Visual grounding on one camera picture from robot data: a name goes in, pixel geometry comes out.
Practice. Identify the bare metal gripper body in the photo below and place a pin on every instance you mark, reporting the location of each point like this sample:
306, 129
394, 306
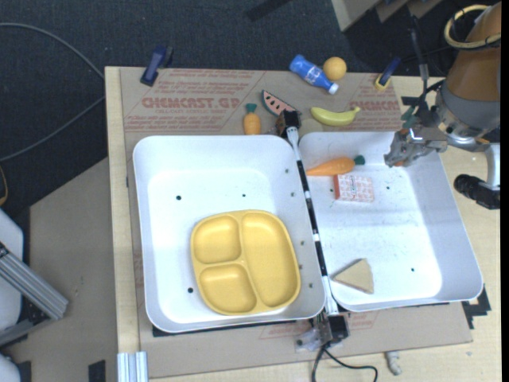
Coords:
431, 135

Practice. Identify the short orange carrot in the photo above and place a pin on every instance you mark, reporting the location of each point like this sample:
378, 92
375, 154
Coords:
251, 122

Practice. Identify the thin black and white rod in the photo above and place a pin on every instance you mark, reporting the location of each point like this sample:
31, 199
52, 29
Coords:
314, 221

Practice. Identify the black cylinder on white bracket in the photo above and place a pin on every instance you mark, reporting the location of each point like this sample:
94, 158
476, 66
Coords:
477, 189

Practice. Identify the brown cardboard board, red print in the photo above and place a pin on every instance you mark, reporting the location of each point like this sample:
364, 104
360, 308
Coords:
191, 98

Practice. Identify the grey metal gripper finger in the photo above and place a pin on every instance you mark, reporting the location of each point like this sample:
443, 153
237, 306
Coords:
391, 153
411, 157

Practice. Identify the blue bottle with white cap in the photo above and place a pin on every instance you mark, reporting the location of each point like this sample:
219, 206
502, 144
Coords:
310, 72

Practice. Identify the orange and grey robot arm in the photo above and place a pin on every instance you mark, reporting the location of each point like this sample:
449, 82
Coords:
475, 70

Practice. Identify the long orange carrot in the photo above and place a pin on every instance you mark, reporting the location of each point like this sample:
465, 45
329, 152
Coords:
332, 166

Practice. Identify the red watermelon slice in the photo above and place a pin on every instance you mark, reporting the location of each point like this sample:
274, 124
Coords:
274, 102

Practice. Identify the tan triangular bread slice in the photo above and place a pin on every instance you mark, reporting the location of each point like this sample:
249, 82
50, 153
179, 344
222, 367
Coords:
358, 277

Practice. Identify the yellow-orange ball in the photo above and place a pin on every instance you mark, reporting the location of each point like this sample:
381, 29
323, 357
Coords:
335, 68

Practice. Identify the yellow divided plate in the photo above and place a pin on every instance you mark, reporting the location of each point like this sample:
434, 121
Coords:
262, 253

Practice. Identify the white plastic tray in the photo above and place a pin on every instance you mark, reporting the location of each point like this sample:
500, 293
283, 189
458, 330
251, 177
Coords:
397, 233
222, 173

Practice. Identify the yellow banana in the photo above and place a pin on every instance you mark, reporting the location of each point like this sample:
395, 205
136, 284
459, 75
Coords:
334, 116

